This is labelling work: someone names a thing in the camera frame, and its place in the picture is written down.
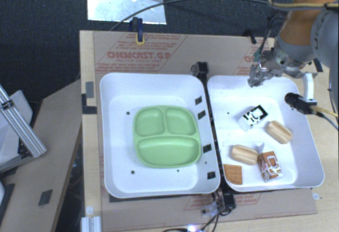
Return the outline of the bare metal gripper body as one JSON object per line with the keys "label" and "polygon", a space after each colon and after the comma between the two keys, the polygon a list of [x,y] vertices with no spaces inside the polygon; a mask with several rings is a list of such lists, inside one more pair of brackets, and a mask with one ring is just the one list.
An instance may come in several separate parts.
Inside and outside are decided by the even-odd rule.
{"label": "bare metal gripper body", "polygon": [[271,77],[280,77],[287,70],[290,57],[280,49],[265,50],[258,61],[259,68],[267,68],[271,71]]}

